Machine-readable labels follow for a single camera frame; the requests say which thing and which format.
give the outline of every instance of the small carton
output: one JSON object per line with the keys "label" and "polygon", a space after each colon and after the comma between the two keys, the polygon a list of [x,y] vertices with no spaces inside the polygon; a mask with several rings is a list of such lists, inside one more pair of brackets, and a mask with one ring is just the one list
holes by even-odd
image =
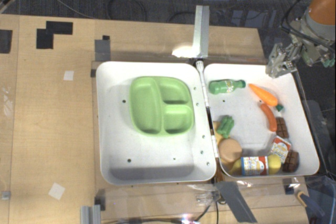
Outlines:
{"label": "small carton", "polygon": [[289,142],[280,136],[276,136],[272,142],[269,154],[277,154],[281,159],[281,163],[284,164],[290,147],[291,144]]}

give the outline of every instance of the green bottle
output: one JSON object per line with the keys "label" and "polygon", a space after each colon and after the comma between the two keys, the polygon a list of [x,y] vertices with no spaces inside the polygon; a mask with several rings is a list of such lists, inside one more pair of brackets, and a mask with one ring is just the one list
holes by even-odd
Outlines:
{"label": "green bottle", "polygon": [[210,93],[219,94],[219,93],[227,93],[233,92],[237,88],[245,88],[246,83],[244,80],[231,80],[225,79],[220,81],[212,81],[209,85]]}

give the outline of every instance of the brown round bun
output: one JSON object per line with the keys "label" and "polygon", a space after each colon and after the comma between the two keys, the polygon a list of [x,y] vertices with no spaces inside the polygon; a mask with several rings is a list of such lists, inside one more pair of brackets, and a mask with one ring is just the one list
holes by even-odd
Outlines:
{"label": "brown round bun", "polygon": [[220,141],[218,151],[223,164],[231,169],[233,163],[242,156],[243,150],[237,140],[228,138]]}

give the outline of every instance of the white tray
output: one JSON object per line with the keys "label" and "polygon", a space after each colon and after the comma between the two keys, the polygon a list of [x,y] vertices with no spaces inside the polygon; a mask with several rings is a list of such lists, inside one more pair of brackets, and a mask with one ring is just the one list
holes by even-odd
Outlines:
{"label": "white tray", "polygon": [[[292,74],[272,79],[265,74],[265,66],[212,64],[205,68],[204,77],[207,86],[213,80],[222,79],[256,84],[273,93],[285,107],[281,112],[271,109],[275,116],[285,119],[292,149],[300,155],[300,165],[294,173],[280,171],[267,177],[312,175],[318,171],[318,155]],[[243,156],[268,155],[275,133],[268,130],[260,100],[248,85],[232,93],[213,95],[208,92],[208,99],[213,121],[220,121],[223,115],[231,115],[235,120],[230,136],[242,146]]]}
{"label": "white tray", "polygon": [[[193,100],[194,126],[185,134],[143,135],[129,110],[132,81],[143,76],[177,78]],[[197,70],[184,63],[105,62],[96,73],[101,172],[115,185],[205,181],[216,162]]]}

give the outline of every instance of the toy kitchen sink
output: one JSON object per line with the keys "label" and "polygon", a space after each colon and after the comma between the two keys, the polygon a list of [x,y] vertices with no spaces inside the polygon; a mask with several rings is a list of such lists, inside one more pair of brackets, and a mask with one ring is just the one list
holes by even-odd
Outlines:
{"label": "toy kitchen sink", "polygon": [[[319,159],[292,74],[272,79],[265,74],[265,66],[215,63],[203,75],[205,93],[199,72],[186,63],[110,61],[98,67],[100,168],[108,183],[211,179],[218,148],[208,121],[207,99],[213,121],[223,115],[235,119],[231,137],[240,143],[243,156],[267,155],[275,134],[267,128],[258,97],[247,87],[211,94],[208,84],[221,79],[263,86],[285,106],[274,114],[286,120],[292,149],[300,154],[299,167],[293,173],[280,171],[265,177],[316,173]],[[228,174],[223,164],[222,170]]]}

